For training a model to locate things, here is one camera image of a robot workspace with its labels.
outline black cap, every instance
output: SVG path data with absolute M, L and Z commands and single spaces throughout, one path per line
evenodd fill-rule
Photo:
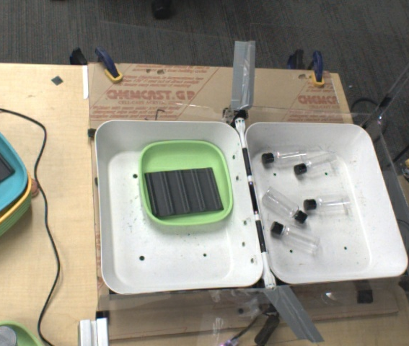
M 276 236 L 280 236 L 283 233 L 284 225 L 278 222 L 273 222 L 271 224 L 270 231 L 272 234 L 275 234 Z
M 306 172 L 307 172 L 307 166 L 304 163 L 294 165 L 294 173 L 296 175 L 300 175 Z
M 298 221 L 299 223 L 305 223 L 307 220 L 308 215 L 305 214 L 302 210 L 299 210 L 296 215 L 294 216 L 294 219 Z
M 314 210 L 317 208 L 317 201 L 315 199 L 306 199 L 304 200 L 304 209 L 305 210 Z
M 275 161 L 275 156 L 272 153 L 262 154 L 262 162 L 264 164 L 273 163 Z

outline chair wheel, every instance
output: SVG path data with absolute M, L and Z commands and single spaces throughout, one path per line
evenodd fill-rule
M 151 9 L 156 19 L 167 19 L 171 15 L 170 1 L 168 0 L 154 0 L 151 3 Z

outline grey tape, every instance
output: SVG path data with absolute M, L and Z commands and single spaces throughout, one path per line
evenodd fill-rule
M 236 41 L 233 58 L 232 110 L 248 110 L 254 103 L 255 41 Z
M 281 318 L 291 327 L 300 340 L 323 342 L 321 334 L 308 313 L 288 285 L 280 285 L 274 290 L 264 290 L 268 300 L 275 306 Z

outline blue clamp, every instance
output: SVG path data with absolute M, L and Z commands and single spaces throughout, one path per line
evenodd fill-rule
M 105 73 L 108 78 L 114 83 L 121 82 L 123 75 L 116 68 L 115 62 L 112 60 L 108 52 L 101 46 L 97 46 L 95 48 L 95 53 L 97 54 L 99 61 L 102 61 L 105 64 Z
M 322 55 L 318 50 L 313 52 L 313 84 L 317 87 L 325 85 L 325 79 L 322 77 Z

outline green tray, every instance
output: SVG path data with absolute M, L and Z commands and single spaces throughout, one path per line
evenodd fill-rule
M 216 178 L 223 210 L 158 218 L 153 215 L 146 188 L 145 173 L 178 169 L 212 168 Z M 216 223 L 225 219 L 233 207 L 233 194 L 225 157 L 212 143 L 206 141 L 160 141 L 148 145 L 141 152 L 138 172 L 141 178 L 140 195 L 151 220 L 170 226 L 194 226 Z
M 18 346 L 43 346 L 41 341 L 20 323 L 16 323 L 15 321 L 0 321 L 0 326 L 7 326 L 15 331 Z

